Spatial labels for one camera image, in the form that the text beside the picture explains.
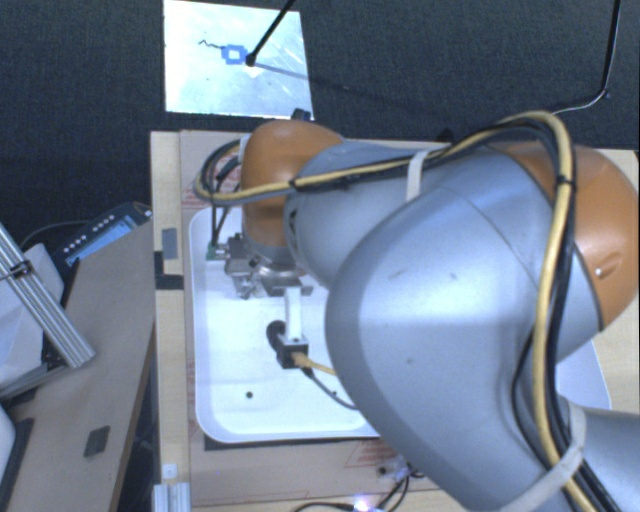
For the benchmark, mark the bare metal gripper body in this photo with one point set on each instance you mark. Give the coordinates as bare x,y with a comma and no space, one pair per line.
245,262

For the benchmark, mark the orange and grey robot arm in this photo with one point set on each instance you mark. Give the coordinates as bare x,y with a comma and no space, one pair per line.
425,300

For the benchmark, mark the black cylinder on white bracket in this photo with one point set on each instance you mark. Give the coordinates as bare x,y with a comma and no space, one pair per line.
291,350

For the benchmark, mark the white plastic tray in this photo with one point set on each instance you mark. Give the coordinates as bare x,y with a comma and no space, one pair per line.
235,350

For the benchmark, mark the brown cardboard board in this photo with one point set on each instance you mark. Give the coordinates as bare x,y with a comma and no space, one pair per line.
295,470

